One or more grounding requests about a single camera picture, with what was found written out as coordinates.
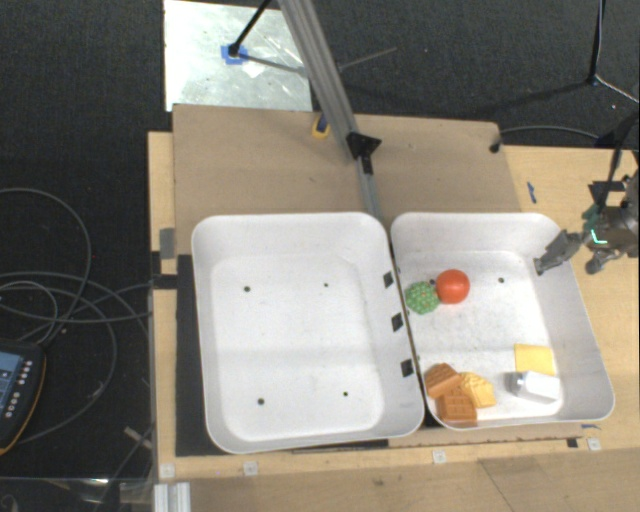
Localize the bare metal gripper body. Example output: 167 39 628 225
599 172 640 259

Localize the red toy tomato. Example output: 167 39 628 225
435 268 472 305

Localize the white plastic tray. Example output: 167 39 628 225
389 211 616 432
190 211 427 455

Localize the yellow cheese slice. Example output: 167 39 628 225
513 342 558 378

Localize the white bottle with grey cap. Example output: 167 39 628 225
503 369 562 404

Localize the green bumpy ball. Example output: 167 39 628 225
403 280 442 317

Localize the yellow toy waffle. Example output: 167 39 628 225
458 371 498 409

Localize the orange toy waffle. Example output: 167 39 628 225
423 362 464 400
434 384 479 429

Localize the brown cardboard board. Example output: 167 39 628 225
172 103 584 450

